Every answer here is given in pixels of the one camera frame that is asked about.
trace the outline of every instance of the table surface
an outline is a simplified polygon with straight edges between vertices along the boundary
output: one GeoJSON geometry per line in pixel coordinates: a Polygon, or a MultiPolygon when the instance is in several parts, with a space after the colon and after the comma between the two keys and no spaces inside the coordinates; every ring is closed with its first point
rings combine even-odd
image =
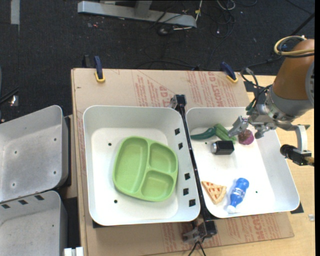
{"type": "MultiPolygon", "coordinates": [[[[275,76],[256,76],[260,86],[268,86],[273,83],[275,76]]],[[[75,83],[72,82],[72,91],[75,91],[75,83]]],[[[249,99],[253,99],[253,93],[248,92],[249,99]]],[[[73,102],[73,118],[74,118],[74,130],[77,130],[77,101],[72,94],[73,102]]],[[[306,130],[308,138],[308,150],[312,152],[312,156],[315,156],[314,152],[314,110],[309,110],[306,114],[296,119],[294,124],[308,124],[310,128],[306,130]]],[[[276,129],[280,144],[289,144],[297,146],[297,137],[295,132],[284,131],[282,129],[276,129]]],[[[79,147],[79,141],[77,141],[78,134],[75,132],[75,147],[79,147]]],[[[80,157],[76,156],[76,168],[79,169],[80,157]]],[[[205,254],[215,256],[247,256],[247,255],[259,255],[259,256],[312,256],[316,254],[315,246],[315,221],[312,217],[315,216],[315,168],[312,166],[298,166],[291,160],[288,160],[288,165],[292,173],[297,191],[300,196],[303,212],[288,214],[291,227],[293,229],[294,237],[266,240],[260,242],[243,243],[237,245],[227,245],[205,248],[205,254]]],[[[81,179],[79,171],[77,171],[77,178],[81,179]]],[[[83,191],[79,186],[78,181],[78,203],[79,203],[79,225],[80,225],[80,241],[81,246],[84,247],[85,255],[88,255],[87,250],[87,238],[85,228],[85,209],[83,209],[82,202],[84,200],[83,191]]],[[[172,253],[154,254],[158,256],[186,256],[190,251],[177,251],[172,253]]],[[[200,249],[193,252],[192,255],[203,255],[200,249]]]]}

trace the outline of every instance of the blue clamp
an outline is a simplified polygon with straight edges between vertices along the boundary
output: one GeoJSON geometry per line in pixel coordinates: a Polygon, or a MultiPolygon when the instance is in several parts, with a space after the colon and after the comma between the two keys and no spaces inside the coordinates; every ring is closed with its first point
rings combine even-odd
{"type": "Polygon", "coordinates": [[[102,65],[99,56],[94,56],[94,64],[96,69],[96,72],[94,73],[95,78],[98,81],[98,83],[103,83],[106,79],[102,71],[102,65]]]}
{"type": "Polygon", "coordinates": [[[235,72],[233,69],[224,61],[220,63],[220,68],[223,72],[226,73],[226,77],[233,83],[238,82],[238,78],[236,77],[235,72]]]}

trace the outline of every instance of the white bottle cap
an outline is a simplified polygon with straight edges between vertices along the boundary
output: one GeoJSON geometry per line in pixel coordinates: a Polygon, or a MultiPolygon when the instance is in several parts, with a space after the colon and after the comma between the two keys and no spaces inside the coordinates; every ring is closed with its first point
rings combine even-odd
{"type": "Polygon", "coordinates": [[[236,213],[236,207],[234,207],[232,205],[228,205],[228,207],[226,208],[226,211],[228,212],[228,214],[235,214],[236,213]]]}

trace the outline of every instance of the cardboard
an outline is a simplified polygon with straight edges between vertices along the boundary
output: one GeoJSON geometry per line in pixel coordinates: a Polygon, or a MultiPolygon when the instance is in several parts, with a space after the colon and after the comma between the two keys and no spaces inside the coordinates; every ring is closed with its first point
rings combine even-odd
{"type": "MultiPolygon", "coordinates": [[[[192,229],[190,223],[94,228],[88,207],[83,113],[93,105],[167,107],[175,94],[186,96],[187,108],[245,107],[249,99],[242,79],[232,83],[223,72],[104,69],[105,83],[98,83],[94,71],[75,68],[71,72],[78,136],[80,231],[85,255],[142,256],[189,251],[193,245],[184,242],[182,234],[192,229]]],[[[285,212],[217,219],[215,224],[218,234],[205,239],[204,248],[294,236],[285,212]]]]}

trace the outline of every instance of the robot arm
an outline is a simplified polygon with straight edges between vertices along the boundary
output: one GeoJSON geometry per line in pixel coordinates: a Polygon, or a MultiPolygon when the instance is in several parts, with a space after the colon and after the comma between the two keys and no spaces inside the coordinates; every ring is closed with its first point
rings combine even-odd
{"type": "Polygon", "coordinates": [[[276,43],[274,51],[286,58],[273,84],[257,93],[264,97],[263,101],[256,98],[255,103],[246,108],[248,117],[239,116],[228,135],[235,136],[249,125],[256,129],[256,139],[276,128],[295,131],[298,147],[283,145],[281,154],[300,166],[314,166],[311,152],[307,150],[306,129],[309,125],[293,125],[292,122],[314,108],[315,40],[301,36],[286,37],[276,43]],[[280,51],[279,48],[292,38],[301,41],[290,52],[280,51]]]}

